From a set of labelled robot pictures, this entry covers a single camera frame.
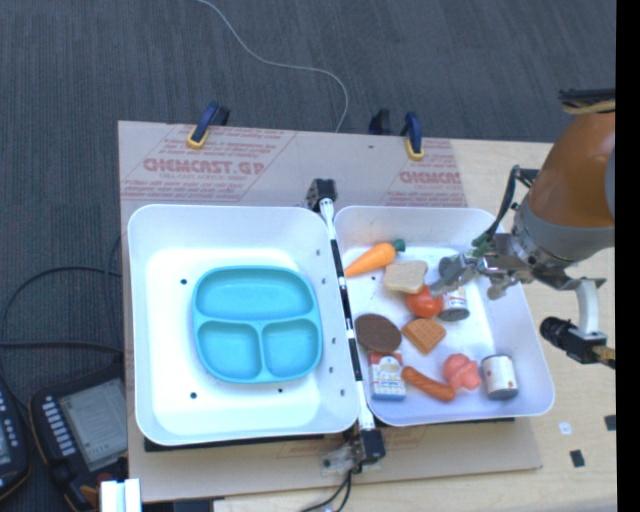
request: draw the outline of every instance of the small carton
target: small carton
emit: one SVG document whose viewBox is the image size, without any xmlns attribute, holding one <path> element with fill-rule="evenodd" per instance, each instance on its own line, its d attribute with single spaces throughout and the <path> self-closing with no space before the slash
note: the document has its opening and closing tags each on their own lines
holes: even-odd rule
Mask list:
<svg viewBox="0 0 640 512">
<path fill-rule="evenodd" d="M 376 400 L 402 400 L 406 396 L 402 372 L 402 354 L 369 352 L 371 397 Z"/>
</svg>

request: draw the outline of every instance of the white tray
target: white tray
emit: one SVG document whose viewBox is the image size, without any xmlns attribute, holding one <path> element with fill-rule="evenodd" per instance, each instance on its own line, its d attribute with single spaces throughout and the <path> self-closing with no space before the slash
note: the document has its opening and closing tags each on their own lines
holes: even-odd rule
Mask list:
<svg viewBox="0 0 640 512">
<path fill-rule="evenodd" d="M 297 207 L 150 205 L 128 226 L 135 412 L 161 445 L 340 432 L 359 402 L 326 225 Z M 275 265 L 311 283 L 320 311 L 320 363 L 303 378 L 268 384 L 216 379 L 200 362 L 190 316 L 208 270 Z"/>
<path fill-rule="evenodd" d="M 489 213 L 458 208 L 346 207 L 336 215 L 338 245 L 344 266 L 377 242 L 405 240 L 407 249 L 398 259 L 423 259 L 429 270 L 425 281 L 439 277 L 443 256 L 469 249 L 469 243 L 494 221 Z M 382 286 L 383 270 L 347 279 L 353 320 L 364 313 L 386 316 L 399 328 L 415 318 L 407 309 L 404 295 Z M 505 353 L 512 357 L 519 394 L 509 400 L 487 397 L 482 385 L 474 391 L 460 391 L 449 403 L 407 387 L 402 401 L 372 399 L 367 351 L 360 347 L 360 363 L 369 407 L 392 426 L 421 425 L 452 421 L 511 418 L 543 414 L 553 404 L 554 389 L 522 287 L 508 289 L 495 301 L 486 298 L 489 280 L 477 277 L 465 286 L 471 315 L 458 322 L 442 322 L 447 334 L 428 355 L 421 354 L 403 336 L 400 351 L 405 364 L 426 375 L 441 378 L 441 367 L 452 353 L 462 352 L 480 361 Z"/>
</svg>

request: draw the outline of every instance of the clamp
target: clamp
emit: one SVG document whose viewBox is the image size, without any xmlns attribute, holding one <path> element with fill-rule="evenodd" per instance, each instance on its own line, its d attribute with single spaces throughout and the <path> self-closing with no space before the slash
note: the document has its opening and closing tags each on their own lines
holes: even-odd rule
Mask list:
<svg viewBox="0 0 640 512">
<path fill-rule="evenodd" d="M 413 112 L 407 112 L 404 116 L 405 125 L 400 135 L 409 136 L 405 139 L 404 144 L 407 148 L 409 158 L 412 160 L 421 160 L 424 156 L 424 149 L 422 148 L 422 129 L 420 128 L 420 121 Z"/>
<path fill-rule="evenodd" d="M 405 125 L 400 132 L 400 135 L 408 135 L 405 139 L 407 154 L 412 160 L 422 160 L 424 157 L 424 149 L 422 148 L 422 129 L 420 127 L 420 121 L 413 112 L 407 112 L 404 120 Z M 371 122 L 369 123 L 369 133 L 371 135 L 391 135 L 389 109 L 382 108 L 371 118 Z"/>
<path fill-rule="evenodd" d="M 200 122 L 189 133 L 187 146 L 191 149 L 201 149 L 209 136 L 207 127 L 209 125 L 225 126 L 229 120 L 229 114 L 230 110 L 227 107 L 219 105 L 215 100 L 211 101 L 200 118 Z"/>
</svg>

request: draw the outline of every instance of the gray carpet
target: gray carpet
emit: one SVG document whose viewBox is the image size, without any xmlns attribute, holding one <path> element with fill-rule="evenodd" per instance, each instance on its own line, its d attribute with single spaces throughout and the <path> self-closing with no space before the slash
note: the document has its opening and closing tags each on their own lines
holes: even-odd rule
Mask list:
<svg viewBox="0 0 640 512">
<path fill-rule="evenodd" d="M 118 120 L 195 123 L 216 99 L 233 126 L 366 133 L 384 107 L 394 133 L 412 110 L 426 137 L 551 142 L 561 89 L 615 87 L 615 0 L 215 5 L 262 58 L 338 77 L 343 122 L 334 78 L 260 62 L 195 0 L 0 0 L 0 341 L 49 343 L 0 349 L 22 401 L 112 357 L 56 341 L 122 344 L 119 278 L 100 271 L 119 231 Z M 34 453 L 0 509 L 68 506 Z"/>
</svg>

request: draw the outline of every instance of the electronic device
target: electronic device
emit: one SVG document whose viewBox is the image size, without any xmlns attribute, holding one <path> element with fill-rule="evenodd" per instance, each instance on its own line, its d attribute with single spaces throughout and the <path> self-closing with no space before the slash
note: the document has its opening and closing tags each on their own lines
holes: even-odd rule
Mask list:
<svg viewBox="0 0 640 512">
<path fill-rule="evenodd" d="M 30 469 L 22 418 L 9 389 L 0 378 L 0 500 L 27 479 Z"/>
<path fill-rule="evenodd" d="M 126 411 L 120 361 L 31 398 L 38 450 L 73 510 L 96 510 L 100 483 L 126 478 Z"/>
</svg>

